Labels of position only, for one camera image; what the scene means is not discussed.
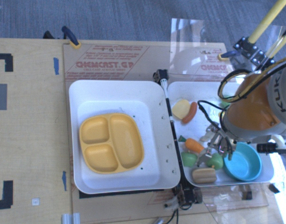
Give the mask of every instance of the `red sausage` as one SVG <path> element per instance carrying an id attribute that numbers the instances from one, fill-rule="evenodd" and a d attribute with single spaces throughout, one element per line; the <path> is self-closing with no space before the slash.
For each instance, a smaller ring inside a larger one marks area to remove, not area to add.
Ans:
<path id="1" fill-rule="evenodd" d="M 184 124 L 187 124 L 189 121 L 193 119 L 193 117 L 195 116 L 195 113 L 197 113 L 197 108 L 198 108 L 198 104 L 196 102 L 192 102 L 190 104 L 190 109 L 189 109 L 188 114 L 182 119 L 182 122 Z"/>

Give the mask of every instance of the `black corner marker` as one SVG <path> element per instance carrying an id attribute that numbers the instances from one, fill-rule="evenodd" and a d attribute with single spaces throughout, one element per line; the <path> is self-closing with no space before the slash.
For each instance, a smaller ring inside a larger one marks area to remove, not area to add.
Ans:
<path id="1" fill-rule="evenodd" d="M 13 56 L 10 53 L 0 53 L 0 60 L 5 60 L 5 72 L 13 72 Z"/>
<path id="2" fill-rule="evenodd" d="M 13 181 L 4 181 L 0 209 L 8 209 L 13 205 Z"/>

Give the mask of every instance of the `orange carrot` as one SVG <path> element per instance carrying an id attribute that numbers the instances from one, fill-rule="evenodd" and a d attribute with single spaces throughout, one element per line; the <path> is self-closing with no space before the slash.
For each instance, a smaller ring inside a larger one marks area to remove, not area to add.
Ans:
<path id="1" fill-rule="evenodd" d="M 192 138 L 186 139 L 184 145 L 188 150 L 196 152 L 198 154 L 204 149 L 204 147 L 198 141 Z"/>
<path id="2" fill-rule="evenodd" d="M 198 104 L 196 102 L 192 102 L 190 104 L 190 109 L 189 109 L 189 112 L 188 114 L 182 119 L 182 122 L 184 124 L 187 124 L 189 121 L 191 121 L 195 114 L 197 113 L 197 108 L 198 108 Z"/>

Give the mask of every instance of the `green toy fruit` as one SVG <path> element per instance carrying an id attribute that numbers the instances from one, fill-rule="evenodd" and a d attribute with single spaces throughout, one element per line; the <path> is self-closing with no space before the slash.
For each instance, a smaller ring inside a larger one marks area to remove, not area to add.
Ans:
<path id="1" fill-rule="evenodd" d="M 195 165 L 198 156 L 196 154 L 192 154 L 189 152 L 182 152 L 181 153 L 182 162 L 185 167 L 192 167 Z"/>
<path id="2" fill-rule="evenodd" d="M 206 165 L 215 170 L 219 170 L 223 167 L 223 157 L 218 153 L 214 153 L 212 157 L 207 160 Z"/>

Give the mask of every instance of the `gray square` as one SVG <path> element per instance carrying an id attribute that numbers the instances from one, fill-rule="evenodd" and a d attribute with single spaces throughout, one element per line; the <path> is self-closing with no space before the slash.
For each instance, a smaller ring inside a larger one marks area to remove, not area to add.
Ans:
<path id="1" fill-rule="evenodd" d="M 0 84 L 0 110 L 7 110 L 7 84 Z"/>

